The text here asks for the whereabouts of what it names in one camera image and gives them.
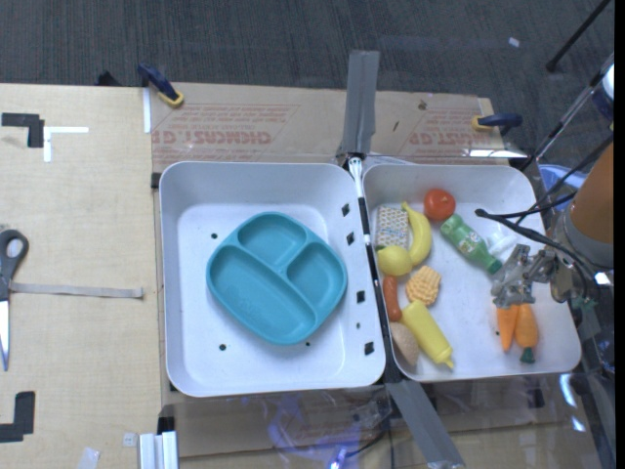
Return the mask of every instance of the toy tomato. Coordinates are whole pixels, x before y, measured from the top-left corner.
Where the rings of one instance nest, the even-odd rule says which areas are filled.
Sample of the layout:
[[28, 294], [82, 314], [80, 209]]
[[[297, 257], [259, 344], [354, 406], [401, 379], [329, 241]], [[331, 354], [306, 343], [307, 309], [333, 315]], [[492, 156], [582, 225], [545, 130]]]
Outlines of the toy tomato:
[[443, 221], [451, 217], [456, 210], [456, 199], [450, 192], [433, 188], [426, 192], [423, 199], [423, 213], [429, 219]]

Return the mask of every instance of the yellow waffle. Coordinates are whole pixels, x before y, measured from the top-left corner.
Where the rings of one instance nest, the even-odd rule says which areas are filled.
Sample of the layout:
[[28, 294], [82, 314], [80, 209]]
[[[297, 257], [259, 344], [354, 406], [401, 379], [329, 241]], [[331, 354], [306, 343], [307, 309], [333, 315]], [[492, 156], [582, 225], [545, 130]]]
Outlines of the yellow waffle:
[[440, 274], [430, 266], [422, 266], [406, 283], [408, 301], [419, 299], [426, 306], [434, 304], [439, 284]]

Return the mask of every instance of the yellow banana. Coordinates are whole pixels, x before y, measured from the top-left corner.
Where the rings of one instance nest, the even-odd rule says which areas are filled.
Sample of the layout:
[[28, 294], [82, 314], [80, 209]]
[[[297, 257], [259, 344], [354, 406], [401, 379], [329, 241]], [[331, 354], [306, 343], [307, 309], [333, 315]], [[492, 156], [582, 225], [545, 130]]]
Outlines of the yellow banana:
[[421, 212], [417, 212], [410, 208], [408, 203], [404, 201], [401, 208], [408, 213], [408, 222], [412, 229], [412, 243], [408, 249], [412, 266], [421, 264], [432, 249], [432, 227], [430, 220]]

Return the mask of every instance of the mustard bottle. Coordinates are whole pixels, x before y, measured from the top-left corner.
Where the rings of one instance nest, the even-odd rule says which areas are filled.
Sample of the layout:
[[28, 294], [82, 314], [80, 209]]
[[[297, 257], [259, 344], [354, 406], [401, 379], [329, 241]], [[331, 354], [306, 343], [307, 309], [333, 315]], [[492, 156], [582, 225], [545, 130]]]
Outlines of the mustard bottle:
[[401, 323], [405, 324], [415, 339], [419, 348], [436, 363], [445, 363], [453, 368], [451, 360], [451, 346], [440, 330], [438, 323], [430, 314], [430, 310], [419, 299], [415, 299], [401, 310]]

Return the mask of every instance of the blue divided plate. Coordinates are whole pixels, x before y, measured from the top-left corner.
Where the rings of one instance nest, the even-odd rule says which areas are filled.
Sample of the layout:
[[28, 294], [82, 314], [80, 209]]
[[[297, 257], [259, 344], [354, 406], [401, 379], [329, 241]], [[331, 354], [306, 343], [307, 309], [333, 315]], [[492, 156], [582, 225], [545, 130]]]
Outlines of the blue divided plate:
[[206, 266], [206, 282], [237, 320], [272, 344], [314, 333], [345, 293], [347, 270], [319, 236], [278, 212], [234, 230]]

